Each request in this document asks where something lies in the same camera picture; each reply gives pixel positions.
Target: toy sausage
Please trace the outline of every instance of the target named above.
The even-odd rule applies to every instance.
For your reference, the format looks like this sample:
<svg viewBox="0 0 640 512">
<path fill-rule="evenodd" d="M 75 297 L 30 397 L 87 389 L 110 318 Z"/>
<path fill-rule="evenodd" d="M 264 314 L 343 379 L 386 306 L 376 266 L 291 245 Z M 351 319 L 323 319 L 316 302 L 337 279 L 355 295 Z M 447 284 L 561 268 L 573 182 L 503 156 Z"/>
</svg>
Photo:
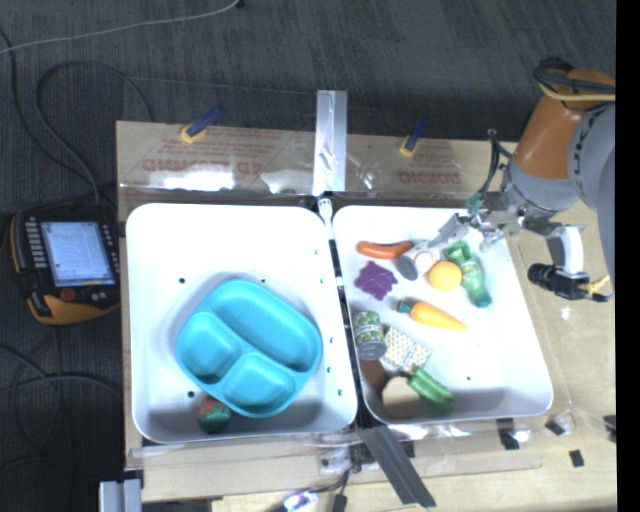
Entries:
<svg viewBox="0 0 640 512">
<path fill-rule="evenodd" d="M 398 242 L 394 244 L 375 244 L 373 242 L 359 242 L 356 249 L 357 251 L 370 258 L 377 258 L 380 260 L 395 260 L 409 249 L 413 247 L 413 244 L 409 241 Z"/>
</svg>

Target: toy carrot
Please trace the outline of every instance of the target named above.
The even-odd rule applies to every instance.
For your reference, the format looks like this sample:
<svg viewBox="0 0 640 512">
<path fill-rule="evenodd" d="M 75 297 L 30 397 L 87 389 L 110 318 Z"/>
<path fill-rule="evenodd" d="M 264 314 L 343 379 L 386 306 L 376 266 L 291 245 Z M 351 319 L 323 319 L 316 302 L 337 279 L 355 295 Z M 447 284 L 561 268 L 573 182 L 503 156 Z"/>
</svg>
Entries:
<svg viewBox="0 0 640 512">
<path fill-rule="evenodd" d="M 410 306 L 406 302 L 400 301 L 398 303 L 398 312 L 408 313 L 413 320 L 428 325 L 429 327 L 457 331 L 469 330 L 469 327 L 457 318 L 426 302 L 416 302 L 413 306 Z"/>
</svg>

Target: gray carpet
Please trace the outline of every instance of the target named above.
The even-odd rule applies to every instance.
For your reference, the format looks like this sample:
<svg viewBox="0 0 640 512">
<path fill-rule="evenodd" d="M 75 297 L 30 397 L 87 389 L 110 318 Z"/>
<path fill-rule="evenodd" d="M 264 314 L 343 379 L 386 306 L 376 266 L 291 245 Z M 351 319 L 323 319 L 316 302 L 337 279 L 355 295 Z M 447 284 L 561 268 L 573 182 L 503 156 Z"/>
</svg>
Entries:
<svg viewBox="0 0 640 512">
<path fill-rule="evenodd" d="M 225 5 L 3 0 L 0 29 L 19 46 Z M 494 128 L 515 141 L 540 97 L 531 76 L 540 59 L 558 56 L 616 74 L 614 0 L 242 5 L 188 22 L 0 53 L 0 214 L 91 192 L 75 158 L 40 122 L 36 95 L 46 119 L 113 201 L 114 123 L 149 119 L 123 76 L 162 122 L 186 123 L 223 102 L 224 124 L 313 130 L 315 92 L 339 89 L 348 92 L 354 133 L 400 136 L 426 115 L 429 137 L 485 139 Z M 6 244 L 0 282 L 0 510 L 97 510 L 98 482 L 120 475 L 119 397 L 94 380 L 19 383 L 42 374 L 83 375 L 119 388 L 119 313 L 58 329 L 35 322 Z"/>
</svg>

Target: blue plate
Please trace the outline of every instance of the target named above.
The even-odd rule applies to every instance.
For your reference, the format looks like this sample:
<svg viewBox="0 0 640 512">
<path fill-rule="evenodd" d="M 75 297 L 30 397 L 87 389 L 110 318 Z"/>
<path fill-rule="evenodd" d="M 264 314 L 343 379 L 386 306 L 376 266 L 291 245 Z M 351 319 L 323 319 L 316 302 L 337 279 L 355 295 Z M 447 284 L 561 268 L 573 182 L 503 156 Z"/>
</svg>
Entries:
<svg viewBox="0 0 640 512">
<path fill-rule="evenodd" d="M 239 414 L 283 411 L 322 356 L 316 326 L 289 303 L 245 279 L 216 287 L 185 321 L 178 365 L 193 382 Z"/>
</svg>

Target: yellow cable connector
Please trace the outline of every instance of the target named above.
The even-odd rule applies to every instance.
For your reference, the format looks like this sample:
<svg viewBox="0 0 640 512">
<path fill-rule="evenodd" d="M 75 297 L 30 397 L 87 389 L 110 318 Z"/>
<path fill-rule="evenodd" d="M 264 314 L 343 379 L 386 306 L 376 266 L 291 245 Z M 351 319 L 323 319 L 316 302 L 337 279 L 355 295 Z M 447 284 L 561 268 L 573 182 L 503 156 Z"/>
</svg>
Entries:
<svg viewBox="0 0 640 512">
<path fill-rule="evenodd" d="M 416 148 L 418 147 L 420 137 L 422 137 L 426 127 L 427 119 L 423 117 L 416 123 L 411 135 L 407 135 L 402 141 L 402 144 L 400 145 L 400 153 L 404 156 L 413 156 L 416 152 Z"/>
<path fill-rule="evenodd" d="M 184 128 L 182 128 L 182 130 L 180 130 L 180 136 L 182 137 L 182 140 L 185 141 L 187 144 L 193 144 L 195 141 L 197 141 L 198 139 L 201 139 L 207 134 L 207 130 L 203 129 L 202 131 L 196 133 L 193 137 L 191 137 L 187 133 L 189 126 L 191 125 L 187 125 Z"/>
<path fill-rule="evenodd" d="M 549 87 L 538 84 L 542 92 L 544 92 L 550 98 L 561 101 L 616 101 L 615 94 L 560 94 L 550 89 Z"/>
<path fill-rule="evenodd" d="M 600 288 L 602 288 L 610 280 L 611 280 L 611 278 L 607 274 L 606 276 L 601 277 L 600 279 L 597 279 L 596 281 L 593 281 L 591 283 L 578 285 L 578 287 L 581 288 L 582 290 L 586 291 L 589 295 L 594 295 L 595 293 L 598 292 L 598 290 L 600 290 Z"/>
</svg>

